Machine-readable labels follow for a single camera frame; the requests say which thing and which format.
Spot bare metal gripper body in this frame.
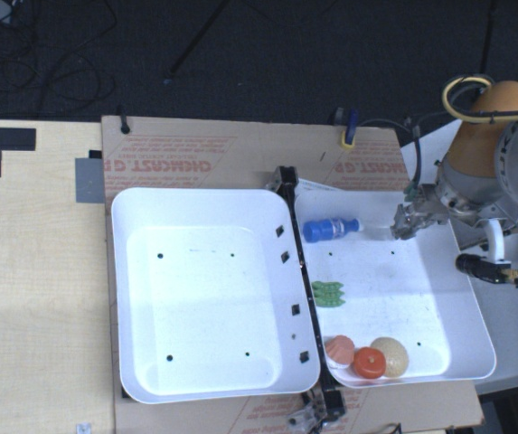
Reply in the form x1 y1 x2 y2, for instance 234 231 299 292
410 183 484 235

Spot white plastic tray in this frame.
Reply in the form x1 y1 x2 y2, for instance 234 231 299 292
293 177 498 389
110 186 322 405

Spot clear bottle with blue cap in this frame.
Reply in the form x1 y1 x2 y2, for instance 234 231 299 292
302 217 365 244

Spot green pea pods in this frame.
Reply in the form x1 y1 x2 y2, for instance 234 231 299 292
310 279 347 309

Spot thin black rod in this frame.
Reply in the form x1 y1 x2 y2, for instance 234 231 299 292
282 183 337 401

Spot beige round bread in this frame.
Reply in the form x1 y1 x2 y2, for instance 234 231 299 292
369 335 410 379

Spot pink shell biscuit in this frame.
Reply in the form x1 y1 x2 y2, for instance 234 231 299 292
324 334 356 371

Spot red tomato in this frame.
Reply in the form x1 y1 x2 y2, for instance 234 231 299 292
353 346 388 381

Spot brown cardboard board red print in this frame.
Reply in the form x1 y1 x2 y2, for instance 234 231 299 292
100 115 486 434

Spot black cylinder on white bracket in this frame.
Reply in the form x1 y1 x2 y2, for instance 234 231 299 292
455 218 513 285

